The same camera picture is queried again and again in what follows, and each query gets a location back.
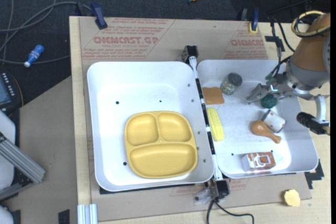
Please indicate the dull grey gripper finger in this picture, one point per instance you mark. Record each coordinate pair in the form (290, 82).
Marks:
(259, 88)
(253, 98)

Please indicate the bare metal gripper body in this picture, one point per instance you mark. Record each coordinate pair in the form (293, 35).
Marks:
(282, 87)

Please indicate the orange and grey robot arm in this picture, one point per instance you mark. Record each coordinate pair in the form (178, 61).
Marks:
(309, 57)

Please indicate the green broccoli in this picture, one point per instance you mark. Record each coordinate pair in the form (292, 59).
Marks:
(268, 102)

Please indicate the white plastic tray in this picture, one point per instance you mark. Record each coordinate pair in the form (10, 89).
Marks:
(241, 112)
(113, 81)

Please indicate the green can with grey lid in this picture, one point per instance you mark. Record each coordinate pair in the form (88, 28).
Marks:
(230, 85)

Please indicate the white can with orange dots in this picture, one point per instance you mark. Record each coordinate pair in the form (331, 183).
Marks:
(274, 121)

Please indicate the brown chicken drumstick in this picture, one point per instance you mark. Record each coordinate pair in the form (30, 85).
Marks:
(261, 128)

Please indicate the brown toast slice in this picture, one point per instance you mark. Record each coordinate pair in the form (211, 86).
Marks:
(212, 95)

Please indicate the yellow corn cob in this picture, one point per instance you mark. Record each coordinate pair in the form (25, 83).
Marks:
(215, 124)

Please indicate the thin black and white rod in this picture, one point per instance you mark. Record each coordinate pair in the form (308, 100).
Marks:
(202, 102)

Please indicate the orange and white carton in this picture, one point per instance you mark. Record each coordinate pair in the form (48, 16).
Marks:
(258, 162)

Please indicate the yellow biscuit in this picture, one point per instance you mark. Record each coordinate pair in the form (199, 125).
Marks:
(292, 198)

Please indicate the yellow divided plate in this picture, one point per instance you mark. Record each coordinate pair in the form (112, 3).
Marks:
(162, 157)

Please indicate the brown cardboard board red print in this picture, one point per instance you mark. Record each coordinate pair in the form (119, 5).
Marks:
(157, 39)

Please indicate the blue bottle with white cap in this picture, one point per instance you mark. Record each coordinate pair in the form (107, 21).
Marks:
(34, 55)

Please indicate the black cylinder on white bracket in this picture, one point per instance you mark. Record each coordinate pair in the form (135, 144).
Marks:
(311, 121)

